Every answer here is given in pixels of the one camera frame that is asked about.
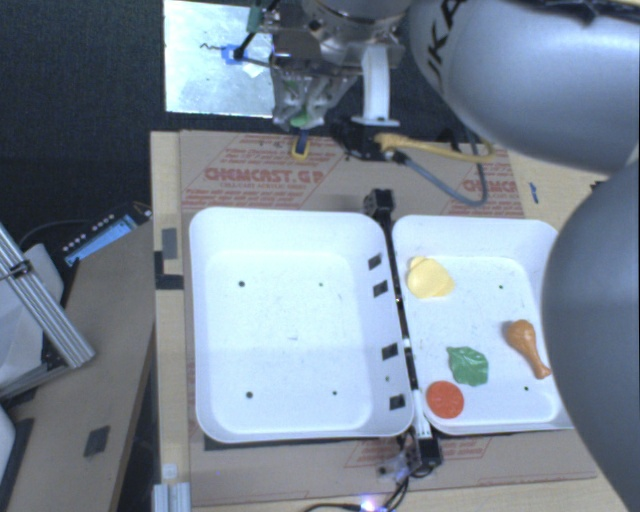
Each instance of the blue mark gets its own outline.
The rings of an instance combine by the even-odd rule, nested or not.
[[[531,197],[533,197],[533,201],[538,204],[538,194],[536,194],[536,190],[538,189],[532,182],[529,182],[529,188],[531,188]]]
[[[238,48],[237,45],[234,46],[234,45],[231,45],[231,44],[228,45],[228,46],[223,46],[222,47],[222,51],[221,51],[222,58],[224,59],[224,61],[227,64],[229,64],[231,66],[243,63],[242,60],[236,60],[236,59],[233,58],[233,50],[235,50],[236,48]]]

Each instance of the tray with toy food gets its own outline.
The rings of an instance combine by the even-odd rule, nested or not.
[[[404,217],[396,276],[362,214],[210,208],[189,231],[196,414],[213,439],[394,436],[415,414],[452,435],[570,428],[543,375],[550,226]]]

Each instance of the cardboard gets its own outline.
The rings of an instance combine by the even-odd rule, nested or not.
[[[373,188],[394,190],[394,218],[410,213],[523,217],[509,155],[486,165],[489,202],[470,209],[451,200],[406,167],[347,159],[331,140],[312,137],[311,154],[293,161],[293,137],[271,134],[183,132],[179,138],[182,224],[207,206],[359,211]],[[475,166],[411,153],[457,190],[479,196]],[[194,507],[286,499],[373,494],[395,483],[378,468],[397,454],[395,439],[228,446],[205,439],[194,415],[193,332],[188,240],[182,236],[189,411],[189,479]],[[450,438],[444,463],[412,489],[474,487],[592,478],[594,464],[574,431]]]

